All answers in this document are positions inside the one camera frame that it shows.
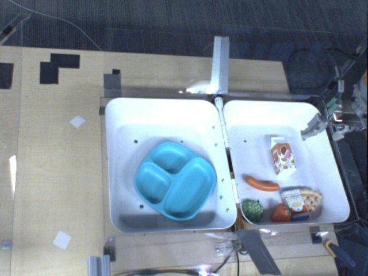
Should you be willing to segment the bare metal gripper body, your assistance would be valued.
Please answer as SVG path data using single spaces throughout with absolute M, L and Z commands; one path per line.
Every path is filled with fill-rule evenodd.
M 363 130 L 363 114 L 354 110 L 328 111 L 328 121 L 332 128 L 333 140 L 341 140 L 348 133 Z

